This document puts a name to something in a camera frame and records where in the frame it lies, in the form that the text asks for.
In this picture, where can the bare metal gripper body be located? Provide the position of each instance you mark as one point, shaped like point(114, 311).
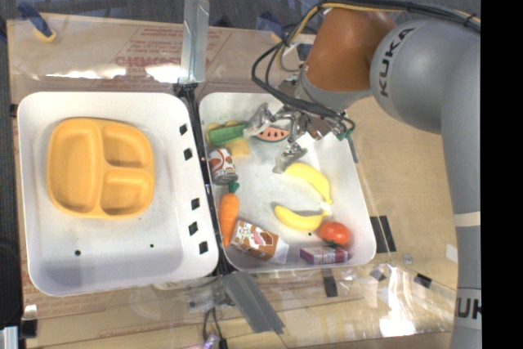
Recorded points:
point(307, 122)

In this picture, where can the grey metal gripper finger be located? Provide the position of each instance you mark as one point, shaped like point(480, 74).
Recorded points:
point(287, 157)
point(258, 122)

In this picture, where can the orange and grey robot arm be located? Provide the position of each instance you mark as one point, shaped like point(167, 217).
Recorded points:
point(425, 69)

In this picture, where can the red watermelon slice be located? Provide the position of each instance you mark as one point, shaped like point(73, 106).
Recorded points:
point(273, 135)

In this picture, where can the yellow toy food piece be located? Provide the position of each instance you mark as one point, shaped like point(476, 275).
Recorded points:
point(242, 149)

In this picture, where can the yellow banana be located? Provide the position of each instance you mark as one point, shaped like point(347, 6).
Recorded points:
point(298, 220)
point(312, 177)

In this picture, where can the white plastic tray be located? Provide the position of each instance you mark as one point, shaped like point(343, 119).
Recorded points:
point(265, 184)
point(122, 253)

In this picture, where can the green toy vegetable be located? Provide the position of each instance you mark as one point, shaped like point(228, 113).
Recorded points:
point(224, 135)

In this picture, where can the red and white can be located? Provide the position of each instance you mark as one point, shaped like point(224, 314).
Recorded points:
point(222, 166)

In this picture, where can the orange carrot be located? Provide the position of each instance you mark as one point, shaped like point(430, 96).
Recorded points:
point(228, 212)

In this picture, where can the brown and white carton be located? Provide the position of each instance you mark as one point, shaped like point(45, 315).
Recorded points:
point(257, 241)

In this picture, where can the red tomato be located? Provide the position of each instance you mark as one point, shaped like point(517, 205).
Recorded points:
point(335, 234)

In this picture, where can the purple packet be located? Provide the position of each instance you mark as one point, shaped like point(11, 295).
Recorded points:
point(323, 255)

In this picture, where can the brown cardboard board red print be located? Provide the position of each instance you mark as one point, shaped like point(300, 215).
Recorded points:
point(408, 175)

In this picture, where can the orange divided plate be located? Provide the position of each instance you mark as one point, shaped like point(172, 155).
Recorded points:
point(98, 167)

